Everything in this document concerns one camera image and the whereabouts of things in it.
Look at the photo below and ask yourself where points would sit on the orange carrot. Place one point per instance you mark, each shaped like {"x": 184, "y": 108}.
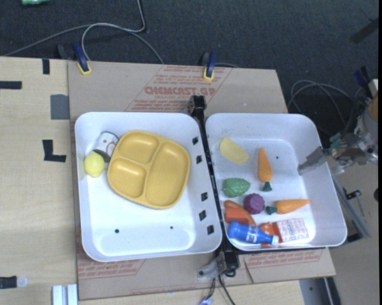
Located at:
{"x": 290, "y": 206}
{"x": 264, "y": 167}

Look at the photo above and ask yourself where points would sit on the white plastic tray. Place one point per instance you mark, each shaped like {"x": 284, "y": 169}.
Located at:
{"x": 140, "y": 234}
{"x": 314, "y": 183}

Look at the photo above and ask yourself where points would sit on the green bumpy toy fruit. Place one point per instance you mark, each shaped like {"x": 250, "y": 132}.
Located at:
{"x": 236, "y": 187}

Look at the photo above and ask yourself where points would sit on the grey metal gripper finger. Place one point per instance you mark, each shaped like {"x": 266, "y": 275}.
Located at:
{"x": 308, "y": 167}
{"x": 316, "y": 153}

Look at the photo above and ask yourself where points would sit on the orange pizza slice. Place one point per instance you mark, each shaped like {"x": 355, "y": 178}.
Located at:
{"x": 236, "y": 214}

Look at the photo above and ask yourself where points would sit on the blue bottle with white cap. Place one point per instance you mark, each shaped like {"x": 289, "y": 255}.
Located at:
{"x": 246, "y": 233}

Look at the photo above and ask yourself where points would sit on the white can with orange print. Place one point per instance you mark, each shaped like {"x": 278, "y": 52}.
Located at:
{"x": 106, "y": 141}

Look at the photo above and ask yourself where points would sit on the brown cardboard board red print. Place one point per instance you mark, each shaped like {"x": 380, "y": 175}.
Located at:
{"x": 120, "y": 87}

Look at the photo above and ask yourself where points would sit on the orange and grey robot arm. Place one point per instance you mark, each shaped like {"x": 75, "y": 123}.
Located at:
{"x": 373, "y": 116}

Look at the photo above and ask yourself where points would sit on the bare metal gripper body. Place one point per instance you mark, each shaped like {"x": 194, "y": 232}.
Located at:
{"x": 352, "y": 152}

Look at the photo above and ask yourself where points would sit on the red and white carton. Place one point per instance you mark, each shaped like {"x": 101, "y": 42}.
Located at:
{"x": 290, "y": 230}

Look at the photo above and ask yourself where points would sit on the pale yellow wedge slice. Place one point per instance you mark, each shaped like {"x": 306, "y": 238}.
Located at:
{"x": 232, "y": 152}

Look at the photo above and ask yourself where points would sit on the small red toy fruit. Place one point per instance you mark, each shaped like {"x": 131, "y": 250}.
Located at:
{"x": 267, "y": 229}

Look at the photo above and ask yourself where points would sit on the thin black and white rod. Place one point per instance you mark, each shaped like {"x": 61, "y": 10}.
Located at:
{"x": 209, "y": 167}

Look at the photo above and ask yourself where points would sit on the yellow lemon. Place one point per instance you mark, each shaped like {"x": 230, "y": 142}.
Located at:
{"x": 94, "y": 164}

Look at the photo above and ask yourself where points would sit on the yellow divided plate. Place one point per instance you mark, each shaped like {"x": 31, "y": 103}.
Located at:
{"x": 165, "y": 173}

